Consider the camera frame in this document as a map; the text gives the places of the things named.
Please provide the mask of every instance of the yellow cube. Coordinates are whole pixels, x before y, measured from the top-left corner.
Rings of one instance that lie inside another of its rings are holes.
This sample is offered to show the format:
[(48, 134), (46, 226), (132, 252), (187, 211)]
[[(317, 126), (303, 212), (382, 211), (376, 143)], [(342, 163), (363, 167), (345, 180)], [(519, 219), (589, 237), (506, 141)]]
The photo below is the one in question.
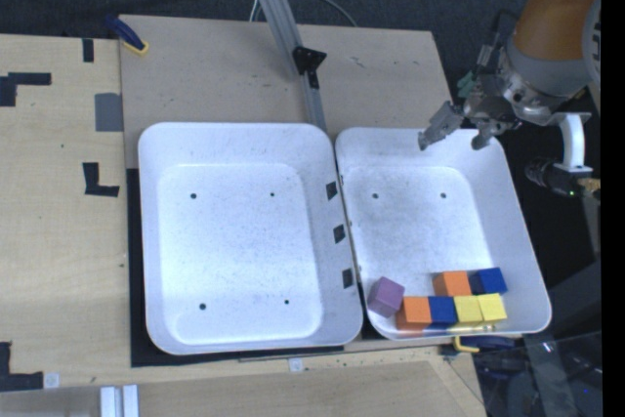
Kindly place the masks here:
[(458, 315), (458, 323), (454, 327), (475, 327), (483, 324), (478, 296), (455, 296), (453, 302)]
[(482, 325), (492, 325), (508, 317), (501, 294), (482, 294), (476, 297), (483, 316)]

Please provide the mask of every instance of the purple cube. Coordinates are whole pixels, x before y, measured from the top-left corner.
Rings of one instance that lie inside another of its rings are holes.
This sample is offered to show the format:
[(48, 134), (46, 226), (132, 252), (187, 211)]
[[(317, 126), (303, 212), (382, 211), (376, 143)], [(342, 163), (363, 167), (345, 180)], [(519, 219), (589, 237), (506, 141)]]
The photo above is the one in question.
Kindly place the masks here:
[(382, 276), (373, 284), (367, 306), (370, 311), (388, 318), (399, 311), (405, 287)]

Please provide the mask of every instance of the metal bracket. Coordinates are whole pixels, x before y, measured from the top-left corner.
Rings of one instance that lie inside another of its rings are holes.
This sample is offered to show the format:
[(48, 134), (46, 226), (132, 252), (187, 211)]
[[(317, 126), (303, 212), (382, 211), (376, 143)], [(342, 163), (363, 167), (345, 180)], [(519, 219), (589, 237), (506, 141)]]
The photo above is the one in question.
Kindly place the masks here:
[(323, 63), (327, 54), (298, 46), (293, 50), (293, 60), (300, 75), (306, 73), (309, 77), (311, 89), (319, 88), (319, 79), (316, 76), (316, 69)]

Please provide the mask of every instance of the toy block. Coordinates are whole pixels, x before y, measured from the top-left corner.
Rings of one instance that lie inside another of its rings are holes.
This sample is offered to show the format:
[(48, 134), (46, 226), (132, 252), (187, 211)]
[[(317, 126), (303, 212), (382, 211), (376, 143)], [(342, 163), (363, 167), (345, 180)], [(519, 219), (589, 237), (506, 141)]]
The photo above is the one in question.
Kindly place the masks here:
[(500, 294), (484, 294), (476, 297), (483, 317), (482, 325), (493, 325), (508, 317)]
[(429, 297), (432, 324), (428, 330), (446, 330), (458, 322), (452, 297)]
[(458, 323), (454, 327), (476, 327), (483, 324), (478, 296), (456, 296), (453, 298)]
[(371, 287), (367, 298), (367, 308), (384, 318), (399, 311), (405, 288), (398, 283), (382, 276)]
[(479, 270), (469, 276), (471, 290), (475, 295), (479, 294), (504, 294), (508, 291), (506, 280), (499, 268)]
[(395, 317), (399, 330), (423, 330), (432, 323), (427, 297), (404, 297)]
[(432, 282), (438, 296), (470, 296), (471, 285), (466, 271), (444, 271)]

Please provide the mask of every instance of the orange cube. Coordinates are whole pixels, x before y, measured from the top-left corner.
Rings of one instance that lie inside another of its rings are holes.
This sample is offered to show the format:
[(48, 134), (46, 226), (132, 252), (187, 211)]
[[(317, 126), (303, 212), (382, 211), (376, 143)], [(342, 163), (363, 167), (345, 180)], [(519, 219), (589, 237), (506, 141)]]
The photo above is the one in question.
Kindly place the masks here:
[(471, 284), (466, 271), (444, 271), (433, 280), (438, 296), (470, 296)]
[(404, 297), (395, 320), (399, 330), (423, 330), (432, 323), (430, 301), (427, 297)]

